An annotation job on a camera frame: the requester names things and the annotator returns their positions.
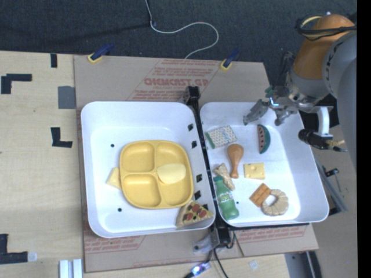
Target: cardboard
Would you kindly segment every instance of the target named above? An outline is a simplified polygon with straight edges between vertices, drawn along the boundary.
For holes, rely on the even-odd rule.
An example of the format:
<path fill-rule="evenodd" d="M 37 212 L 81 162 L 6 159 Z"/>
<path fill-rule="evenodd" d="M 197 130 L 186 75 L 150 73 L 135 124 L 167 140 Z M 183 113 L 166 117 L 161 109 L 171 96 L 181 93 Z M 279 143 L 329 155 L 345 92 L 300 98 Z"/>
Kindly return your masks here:
<path fill-rule="evenodd" d="M 222 71 L 220 63 L 104 56 L 92 64 L 87 56 L 74 56 L 86 272 L 205 260 L 206 254 L 195 253 L 192 244 L 206 237 L 208 229 L 114 239 L 100 238 L 91 231 L 86 219 L 80 113 L 84 105 L 93 101 L 181 101 L 187 86 L 199 87 L 200 107 L 212 101 L 255 102 L 264 98 L 269 83 L 262 63 L 233 62 L 228 71 Z M 222 250 L 219 258 L 318 248 L 310 224 L 247 229 L 235 234 L 237 245 Z"/>

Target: toy watermelon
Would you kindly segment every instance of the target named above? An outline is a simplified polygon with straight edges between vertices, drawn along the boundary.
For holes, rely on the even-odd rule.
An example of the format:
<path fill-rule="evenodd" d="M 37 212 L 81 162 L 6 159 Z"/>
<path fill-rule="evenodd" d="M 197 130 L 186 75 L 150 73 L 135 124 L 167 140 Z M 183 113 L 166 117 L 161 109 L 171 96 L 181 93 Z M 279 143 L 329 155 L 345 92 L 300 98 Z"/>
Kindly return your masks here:
<path fill-rule="evenodd" d="M 263 125 L 257 125 L 257 135 L 259 139 L 259 153 L 265 153 L 271 144 L 271 135 Z"/>

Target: toy donut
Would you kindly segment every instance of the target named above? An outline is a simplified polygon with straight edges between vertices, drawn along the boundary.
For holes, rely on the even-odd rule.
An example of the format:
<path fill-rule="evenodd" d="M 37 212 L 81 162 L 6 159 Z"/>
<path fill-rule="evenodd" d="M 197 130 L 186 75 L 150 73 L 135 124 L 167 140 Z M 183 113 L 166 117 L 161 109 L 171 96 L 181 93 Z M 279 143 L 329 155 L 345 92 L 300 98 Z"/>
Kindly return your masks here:
<path fill-rule="evenodd" d="M 276 200 L 271 205 L 268 205 L 266 201 L 262 202 L 261 209 L 264 214 L 270 216 L 284 214 L 289 208 L 289 198 L 279 189 L 272 189 L 270 195 L 275 196 Z"/>

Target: yellow plate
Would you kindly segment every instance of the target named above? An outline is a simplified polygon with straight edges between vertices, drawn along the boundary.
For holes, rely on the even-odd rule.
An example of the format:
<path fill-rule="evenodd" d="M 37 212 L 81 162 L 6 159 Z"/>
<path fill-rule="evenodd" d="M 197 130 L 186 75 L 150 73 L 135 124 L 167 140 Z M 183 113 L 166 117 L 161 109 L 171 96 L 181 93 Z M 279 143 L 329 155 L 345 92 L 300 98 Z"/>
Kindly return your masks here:
<path fill-rule="evenodd" d="M 185 177 L 164 184 L 157 167 L 181 163 Z M 194 191 L 190 161 L 177 143 L 166 140 L 143 140 L 129 143 L 120 154 L 120 178 L 123 194 L 133 206 L 145 209 L 180 207 L 188 203 Z"/>

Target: white tray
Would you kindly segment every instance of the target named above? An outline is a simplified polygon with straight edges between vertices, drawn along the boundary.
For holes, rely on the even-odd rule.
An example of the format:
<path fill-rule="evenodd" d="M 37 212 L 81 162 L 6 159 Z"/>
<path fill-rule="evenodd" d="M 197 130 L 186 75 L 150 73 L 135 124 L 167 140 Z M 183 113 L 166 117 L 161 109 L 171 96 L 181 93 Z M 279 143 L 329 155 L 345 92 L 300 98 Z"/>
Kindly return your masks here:
<path fill-rule="evenodd" d="M 300 224 L 323 221 L 329 212 L 328 201 L 323 190 L 321 178 L 309 145 L 300 141 L 298 133 L 303 129 L 300 115 L 285 119 L 284 124 L 274 125 L 276 115 L 273 110 L 259 120 L 243 124 L 243 116 L 250 112 L 255 103 L 207 103 L 201 108 L 203 132 L 222 126 L 231 126 L 237 137 L 235 143 L 244 148 L 238 166 L 239 178 L 232 179 L 235 190 L 232 192 L 239 217 L 226 221 L 234 227 L 269 226 Z M 270 132 L 271 144 L 268 150 L 259 153 L 257 125 L 265 126 Z M 212 149 L 206 140 L 206 148 L 211 170 L 225 163 L 231 170 L 227 147 Z M 244 163 L 264 163 L 265 179 L 245 178 Z M 289 198 L 288 211 L 279 216 L 265 215 L 249 199 L 251 194 L 265 183 L 270 189 L 280 189 Z"/>
<path fill-rule="evenodd" d="M 121 149 L 138 140 L 178 143 L 190 160 L 194 193 L 201 205 L 215 214 L 194 114 L 173 102 L 92 102 L 81 112 L 88 220 L 101 237 L 124 237 L 205 229 L 215 217 L 177 228 L 178 208 L 142 209 L 129 204 L 123 192 L 106 184 L 113 167 L 119 167 Z"/>

